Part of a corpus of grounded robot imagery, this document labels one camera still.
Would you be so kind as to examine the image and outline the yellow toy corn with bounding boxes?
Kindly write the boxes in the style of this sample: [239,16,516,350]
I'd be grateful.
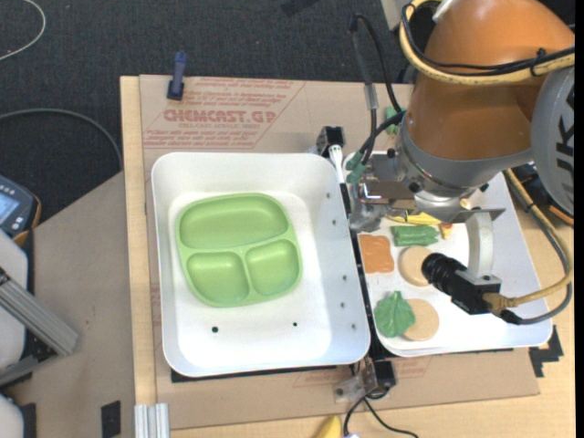
[387,211,444,226]

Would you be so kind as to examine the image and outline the brown cardboard board, red print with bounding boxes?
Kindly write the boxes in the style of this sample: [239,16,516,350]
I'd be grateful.
[139,74,543,431]

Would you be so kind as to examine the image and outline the black cylinder on white bracket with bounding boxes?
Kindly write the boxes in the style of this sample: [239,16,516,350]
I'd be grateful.
[420,207,506,317]

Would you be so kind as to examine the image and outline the green lettuce leaf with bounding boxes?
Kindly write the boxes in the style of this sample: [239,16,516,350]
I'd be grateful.
[373,290,417,339]

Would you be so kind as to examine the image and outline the black block with thin wires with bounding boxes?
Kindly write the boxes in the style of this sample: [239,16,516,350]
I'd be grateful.
[318,125,346,155]
[363,358,398,390]

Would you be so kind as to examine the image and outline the tan round biscuit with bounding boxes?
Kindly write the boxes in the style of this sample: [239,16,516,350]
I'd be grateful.
[397,245,435,287]
[401,297,441,343]

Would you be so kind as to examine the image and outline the green divided plate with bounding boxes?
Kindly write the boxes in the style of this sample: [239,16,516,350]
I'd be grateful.
[174,192,304,309]

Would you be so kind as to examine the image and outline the white plastic tray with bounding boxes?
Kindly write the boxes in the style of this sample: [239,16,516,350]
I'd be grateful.
[150,151,371,378]
[341,151,554,359]

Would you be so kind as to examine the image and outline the orange toy bread slice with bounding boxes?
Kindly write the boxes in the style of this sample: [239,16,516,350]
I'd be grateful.
[357,233,395,275]

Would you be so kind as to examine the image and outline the green toy bean pods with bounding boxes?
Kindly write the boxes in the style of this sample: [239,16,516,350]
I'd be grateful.
[389,224,441,248]

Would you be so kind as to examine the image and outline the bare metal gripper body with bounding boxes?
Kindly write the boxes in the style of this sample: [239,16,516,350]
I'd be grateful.
[357,152,478,224]

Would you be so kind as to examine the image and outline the yellow banana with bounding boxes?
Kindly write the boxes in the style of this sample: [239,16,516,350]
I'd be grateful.
[309,414,343,438]

